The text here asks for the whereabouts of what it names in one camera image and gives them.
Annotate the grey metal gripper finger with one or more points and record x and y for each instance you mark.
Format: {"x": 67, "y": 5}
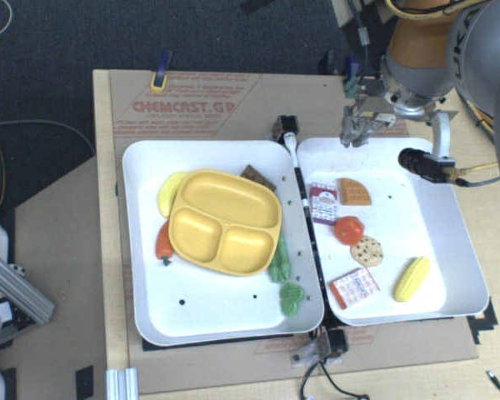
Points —
{"x": 364, "y": 131}
{"x": 347, "y": 129}

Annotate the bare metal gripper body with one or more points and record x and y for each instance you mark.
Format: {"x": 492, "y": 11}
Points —
{"x": 408, "y": 107}

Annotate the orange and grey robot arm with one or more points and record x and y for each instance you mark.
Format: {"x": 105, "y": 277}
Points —
{"x": 421, "y": 27}

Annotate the orange waffle slice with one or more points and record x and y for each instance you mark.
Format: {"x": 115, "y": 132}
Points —
{"x": 353, "y": 192}

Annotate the thin black and white rod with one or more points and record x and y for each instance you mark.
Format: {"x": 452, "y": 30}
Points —
{"x": 302, "y": 190}

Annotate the red and white carton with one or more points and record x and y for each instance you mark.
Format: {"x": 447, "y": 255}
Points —
{"x": 323, "y": 204}

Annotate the red tomato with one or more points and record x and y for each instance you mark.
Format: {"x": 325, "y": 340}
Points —
{"x": 348, "y": 230}

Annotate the brown chocolate bar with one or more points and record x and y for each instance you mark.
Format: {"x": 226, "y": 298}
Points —
{"x": 256, "y": 176}

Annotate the white plastic tray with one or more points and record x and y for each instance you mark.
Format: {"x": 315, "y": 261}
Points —
{"x": 425, "y": 223}
{"x": 216, "y": 306}

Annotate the brown cardboard board red print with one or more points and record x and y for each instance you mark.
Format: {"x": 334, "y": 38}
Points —
{"x": 233, "y": 94}

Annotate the chocolate chip biscuit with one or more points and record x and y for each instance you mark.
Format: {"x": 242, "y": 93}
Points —
{"x": 367, "y": 251}

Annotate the yellow divided plate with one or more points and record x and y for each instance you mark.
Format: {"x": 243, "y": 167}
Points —
{"x": 229, "y": 206}

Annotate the green pea pods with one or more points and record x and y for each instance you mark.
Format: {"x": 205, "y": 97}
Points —
{"x": 280, "y": 263}

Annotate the yellow corn cob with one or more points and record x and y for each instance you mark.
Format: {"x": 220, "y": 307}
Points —
{"x": 411, "y": 279}

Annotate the orange and white packet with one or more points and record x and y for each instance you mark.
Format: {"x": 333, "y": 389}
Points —
{"x": 354, "y": 288}

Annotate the yellow banana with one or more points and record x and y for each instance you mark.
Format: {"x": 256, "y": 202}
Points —
{"x": 166, "y": 194}

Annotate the orange carrot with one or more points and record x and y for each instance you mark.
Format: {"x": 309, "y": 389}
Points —
{"x": 163, "y": 244}

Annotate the black pen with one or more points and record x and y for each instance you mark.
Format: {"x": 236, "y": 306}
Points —
{"x": 496, "y": 384}

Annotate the black cylinder on white bracket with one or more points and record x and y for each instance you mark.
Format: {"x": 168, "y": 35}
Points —
{"x": 425, "y": 165}

